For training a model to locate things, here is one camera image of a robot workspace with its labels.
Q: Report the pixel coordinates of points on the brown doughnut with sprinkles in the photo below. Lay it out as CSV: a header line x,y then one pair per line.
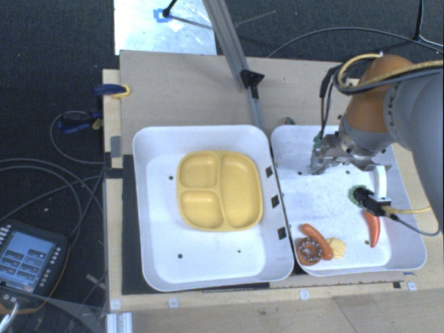
x,y
304,255

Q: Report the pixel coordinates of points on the orange-red sausage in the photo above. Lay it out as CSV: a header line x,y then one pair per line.
x,y
317,238

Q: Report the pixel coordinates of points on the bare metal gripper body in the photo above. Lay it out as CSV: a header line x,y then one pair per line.
x,y
334,149

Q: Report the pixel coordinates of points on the green broccoli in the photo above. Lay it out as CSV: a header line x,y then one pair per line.
x,y
352,194

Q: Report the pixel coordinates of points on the white plastic tray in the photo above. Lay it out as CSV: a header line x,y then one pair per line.
x,y
208,258
322,200

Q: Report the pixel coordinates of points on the pale yellow biscuit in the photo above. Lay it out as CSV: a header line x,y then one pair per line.
x,y
338,249

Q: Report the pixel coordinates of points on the orange carrot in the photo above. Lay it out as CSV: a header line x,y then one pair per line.
x,y
374,229

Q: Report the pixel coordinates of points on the brown cardboard board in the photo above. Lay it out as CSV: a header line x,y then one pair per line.
x,y
194,92

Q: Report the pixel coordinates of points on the yellow divided plate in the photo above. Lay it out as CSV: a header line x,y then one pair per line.
x,y
222,189

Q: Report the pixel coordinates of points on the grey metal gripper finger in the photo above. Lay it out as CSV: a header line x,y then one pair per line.
x,y
313,168
323,168

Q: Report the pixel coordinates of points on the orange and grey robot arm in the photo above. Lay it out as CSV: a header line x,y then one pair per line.
x,y
409,109

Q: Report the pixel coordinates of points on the black cylinder on white bracket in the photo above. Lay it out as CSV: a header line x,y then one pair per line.
x,y
374,203

